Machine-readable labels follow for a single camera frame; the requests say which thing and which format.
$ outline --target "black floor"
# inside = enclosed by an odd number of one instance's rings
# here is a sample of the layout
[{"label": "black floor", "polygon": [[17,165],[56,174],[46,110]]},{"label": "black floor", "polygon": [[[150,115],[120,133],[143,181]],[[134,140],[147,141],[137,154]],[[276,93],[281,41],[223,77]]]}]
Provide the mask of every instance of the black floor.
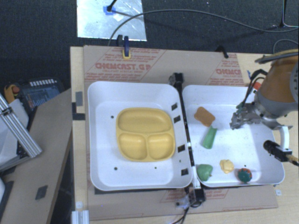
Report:
[{"label": "black floor", "polygon": [[[285,21],[298,25],[298,0],[287,0]],[[197,9],[262,28],[277,28],[282,0],[142,0],[143,10]],[[70,87],[70,46],[106,45],[107,40],[77,38],[76,0],[0,0],[0,87],[20,78],[58,77]],[[208,15],[149,14],[147,42],[134,47],[271,53],[275,41],[298,41],[298,30],[268,34]],[[282,42],[277,50],[296,45]]]}]

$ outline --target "yellow plate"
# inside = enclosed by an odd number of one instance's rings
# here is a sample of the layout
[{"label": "yellow plate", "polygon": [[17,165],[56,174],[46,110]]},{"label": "yellow plate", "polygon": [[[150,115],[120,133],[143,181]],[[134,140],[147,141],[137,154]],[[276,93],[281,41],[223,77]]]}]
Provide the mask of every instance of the yellow plate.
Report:
[{"label": "yellow plate", "polygon": [[122,110],[116,120],[116,136],[121,154],[131,161],[163,161],[175,151],[171,118],[159,109]]}]

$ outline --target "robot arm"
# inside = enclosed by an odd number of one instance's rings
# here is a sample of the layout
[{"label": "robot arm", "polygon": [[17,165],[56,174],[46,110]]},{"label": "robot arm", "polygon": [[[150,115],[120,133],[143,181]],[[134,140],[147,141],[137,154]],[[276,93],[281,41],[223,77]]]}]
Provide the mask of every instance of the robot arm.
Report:
[{"label": "robot arm", "polygon": [[[245,99],[237,106],[230,127],[241,128],[244,124],[263,123],[272,130],[279,130],[282,144],[266,141],[264,148],[280,161],[290,161],[298,165],[298,159],[292,156],[288,148],[288,129],[277,122],[277,118],[298,110],[298,50],[290,50],[271,56],[264,56],[256,62],[274,61],[269,72],[257,70],[253,73]],[[252,92],[257,75],[263,74],[264,81],[255,93],[254,102],[246,103]]]}]

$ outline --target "green vegetable toy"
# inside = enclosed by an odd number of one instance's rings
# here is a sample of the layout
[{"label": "green vegetable toy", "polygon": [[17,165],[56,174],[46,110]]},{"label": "green vegetable toy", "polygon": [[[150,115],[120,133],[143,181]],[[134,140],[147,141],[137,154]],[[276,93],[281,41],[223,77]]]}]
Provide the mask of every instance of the green vegetable toy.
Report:
[{"label": "green vegetable toy", "polygon": [[210,126],[210,128],[205,136],[204,142],[202,144],[203,147],[205,147],[207,149],[212,148],[216,132],[217,132],[217,129]]},{"label": "green vegetable toy", "polygon": [[238,178],[242,182],[248,183],[252,179],[252,173],[248,168],[241,168],[238,171]]},{"label": "green vegetable toy", "polygon": [[211,176],[213,167],[209,164],[200,164],[197,167],[197,175],[201,181],[207,181]]}]

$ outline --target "black clip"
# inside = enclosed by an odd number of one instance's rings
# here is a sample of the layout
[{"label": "black clip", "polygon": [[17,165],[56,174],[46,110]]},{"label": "black clip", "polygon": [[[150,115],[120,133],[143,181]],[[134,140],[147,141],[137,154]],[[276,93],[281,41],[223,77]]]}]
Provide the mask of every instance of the black clip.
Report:
[{"label": "black clip", "polygon": [[178,84],[182,85],[183,82],[184,82],[183,73],[173,73],[168,79],[168,84],[174,86],[174,88],[176,88]]},{"label": "black clip", "polygon": [[224,46],[218,46],[217,49],[215,50],[216,52],[223,52],[224,58],[228,59],[228,54],[224,48]]},{"label": "black clip", "polygon": [[116,45],[117,45],[118,47],[122,47],[122,46],[123,46],[122,35],[118,35],[118,36],[117,36]]},{"label": "black clip", "polygon": [[124,50],[122,51],[122,57],[124,59],[130,59],[131,53],[130,53],[130,49],[129,49],[129,37],[128,36],[125,36],[125,38],[124,38],[123,47],[124,47]]}]

